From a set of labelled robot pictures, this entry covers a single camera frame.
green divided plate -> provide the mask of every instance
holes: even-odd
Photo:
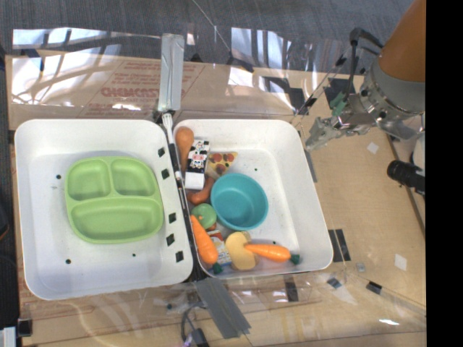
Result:
[[[71,227],[86,241],[136,241],[162,227],[158,182],[148,165],[136,158],[79,160],[67,172],[65,193]]]

white tray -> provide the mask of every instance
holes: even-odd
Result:
[[[192,253],[167,141],[158,125],[138,120],[32,120],[18,127],[15,146],[25,280],[36,296],[68,299],[188,278]],[[129,155],[153,169],[165,217],[157,234],[131,243],[92,244],[72,231],[64,177],[75,161],[97,155]],[[168,178],[162,177],[162,170],[169,172]],[[170,223],[172,214],[175,221]],[[168,245],[166,238],[172,234],[174,242]]]
[[[299,254],[293,265],[262,259],[250,271],[224,266],[219,278],[302,273],[328,267],[333,247],[323,217],[312,175],[296,129],[279,120],[191,119],[174,129],[189,127],[195,137],[210,142],[211,151],[238,152],[229,172],[248,175],[264,189],[268,215],[259,227],[250,230],[252,240],[287,247]],[[229,231],[219,226],[223,235]]]

dark floor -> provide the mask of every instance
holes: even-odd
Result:
[[[270,30],[329,50],[347,43],[362,27],[385,42],[413,0],[0,0],[0,44],[13,52],[12,31],[79,27],[140,35],[184,34],[200,38],[197,54],[206,62],[226,62],[231,27]],[[213,26],[223,34],[216,40]],[[331,56],[318,57],[329,68]],[[0,242],[0,329],[19,317],[12,225],[12,183],[4,75],[0,80],[0,200],[10,230]]]

toy pizza slice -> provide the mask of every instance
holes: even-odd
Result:
[[[220,176],[226,174],[226,172],[237,159],[237,156],[237,152],[209,153],[209,161],[206,174],[217,180]]]

teal bowl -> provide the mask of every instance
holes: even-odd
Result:
[[[262,187],[241,173],[223,175],[212,186],[211,205],[225,227],[246,231],[267,217],[268,199]]]

